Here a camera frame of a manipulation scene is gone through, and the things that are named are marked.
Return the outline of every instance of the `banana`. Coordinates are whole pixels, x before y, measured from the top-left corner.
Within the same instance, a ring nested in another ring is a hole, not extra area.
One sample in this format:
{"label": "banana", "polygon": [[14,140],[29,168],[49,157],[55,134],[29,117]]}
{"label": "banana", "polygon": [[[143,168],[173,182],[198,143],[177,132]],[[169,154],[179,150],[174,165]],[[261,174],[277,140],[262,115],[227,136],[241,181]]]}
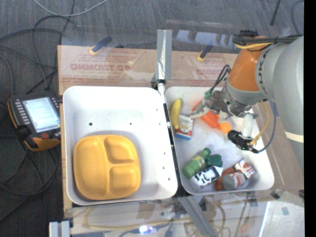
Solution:
{"label": "banana", "polygon": [[178,98],[171,107],[170,121],[171,125],[175,128],[179,128],[179,115],[182,107],[182,99]]}

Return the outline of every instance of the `red can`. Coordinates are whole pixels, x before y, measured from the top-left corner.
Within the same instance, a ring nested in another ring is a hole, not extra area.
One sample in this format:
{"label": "red can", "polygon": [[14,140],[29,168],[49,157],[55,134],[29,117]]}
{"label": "red can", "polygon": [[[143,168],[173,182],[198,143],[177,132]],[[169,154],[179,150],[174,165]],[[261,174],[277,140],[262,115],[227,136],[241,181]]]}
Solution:
{"label": "red can", "polygon": [[246,176],[241,172],[235,172],[223,176],[222,184],[225,190],[234,190],[237,187],[243,186],[246,182]]}
{"label": "red can", "polygon": [[241,159],[239,162],[237,162],[234,166],[236,171],[242,172],[247,179],[252,177],[256,171],[246,162],[245,159]]}

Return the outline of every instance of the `yellow plate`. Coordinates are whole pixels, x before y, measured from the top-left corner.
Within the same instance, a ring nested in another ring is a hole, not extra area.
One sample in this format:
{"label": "yellow plate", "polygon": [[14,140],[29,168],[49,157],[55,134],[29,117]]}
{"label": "yellow plate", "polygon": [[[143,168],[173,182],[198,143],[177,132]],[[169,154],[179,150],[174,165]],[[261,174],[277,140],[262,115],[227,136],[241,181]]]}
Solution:
{"label": "yellow plate", "polygon": [[124,198],[140,186],[135,145],[121,135],[82,138],[74,149],[73,167],[78,191],[91,200]]}

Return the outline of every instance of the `yellow object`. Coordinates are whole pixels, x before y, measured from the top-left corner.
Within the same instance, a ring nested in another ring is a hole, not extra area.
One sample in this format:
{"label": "yellow object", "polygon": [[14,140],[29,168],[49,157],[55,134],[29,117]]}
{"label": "yellow object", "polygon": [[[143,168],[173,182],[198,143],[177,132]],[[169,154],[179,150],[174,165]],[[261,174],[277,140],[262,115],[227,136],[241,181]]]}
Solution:
{"label": "yellow object", "polygon": [[197,56],[197,60],[198,61],[205,61],[206,59],[206,56],[204,56],[204,58],[201,58],[201,54],[203,53],[203,51],[201,51],[200,53],[198,53],[198,56]]}
{"label": "yellow object", "polygon": [[263,45],[269,45],[269,44],[273,44],[273,43],[257,43],[257,44],[253,44],[253,45],[239,45],[239,44],[235,44],[236,47],[240,48],[240,49],[250,49],[250,48],[254,48],[254,47],[259,47],[259,46],[263,46]]}
{"label": "yellow object", "polygon": [[141,171],[135,145],[120,135],[93,135],[80,139],[73,167],[78,191],[87,199],[119,199],[135,193]]}
{"label": "yellow object", "polygon": [[89,49],[89,53],[91,54],[91,55],[96,55],[98,52],[100,52],[101,51],[101,48],[98,50],[98,51],[96,51],[96,52],[94,52],[93,51],[93,49],[95,48],[95,46],[93,46],[93,47],[91,47],[90,49]]}
{"label": "yellow object", "polygon": [[179,128],[179,116],[181,112],[182,107],[182,99],[178,98],[171,107],[171,113],[170,113],[170,121],[171,125],[175,128]]}

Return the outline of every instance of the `green bottle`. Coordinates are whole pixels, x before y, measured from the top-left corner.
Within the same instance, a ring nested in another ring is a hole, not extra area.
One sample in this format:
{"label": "green bottle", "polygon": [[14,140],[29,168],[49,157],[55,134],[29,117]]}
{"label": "green bottle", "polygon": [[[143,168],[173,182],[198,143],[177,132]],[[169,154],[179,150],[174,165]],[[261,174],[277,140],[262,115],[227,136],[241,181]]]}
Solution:
{"label": "green bottle", "polygon": [[183,174],[187,178],[193,177],[195,173],[197,173],[201,168],[205,166],[205,159],[210,154],[211,150],[208,148],[204,148],[200,154],[192,157],[189,163],[184,166],[184,168],[182,169]]}

